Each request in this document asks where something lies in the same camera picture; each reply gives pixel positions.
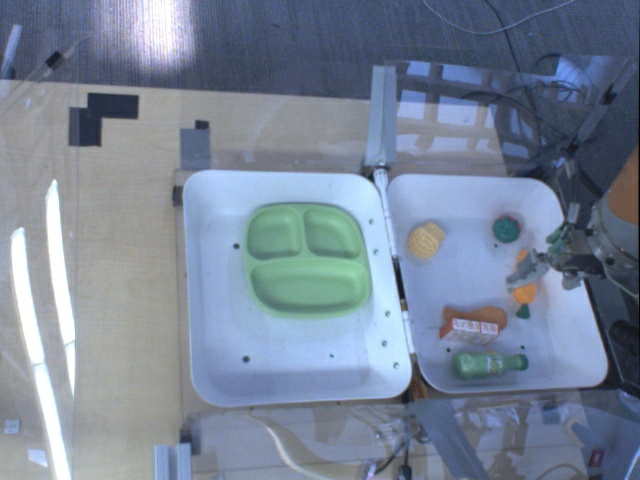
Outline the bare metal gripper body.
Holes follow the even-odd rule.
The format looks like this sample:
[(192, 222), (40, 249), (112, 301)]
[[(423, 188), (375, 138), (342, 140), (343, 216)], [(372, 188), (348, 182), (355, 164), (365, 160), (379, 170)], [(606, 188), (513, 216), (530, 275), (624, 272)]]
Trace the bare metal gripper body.
[(575, 289), (585, 279), (604, 278), (603, 264), (591, 247), (593, 235), (593, 231), (558, 231), (548, 237), (549, 264), (561, 273), (564, 289)]

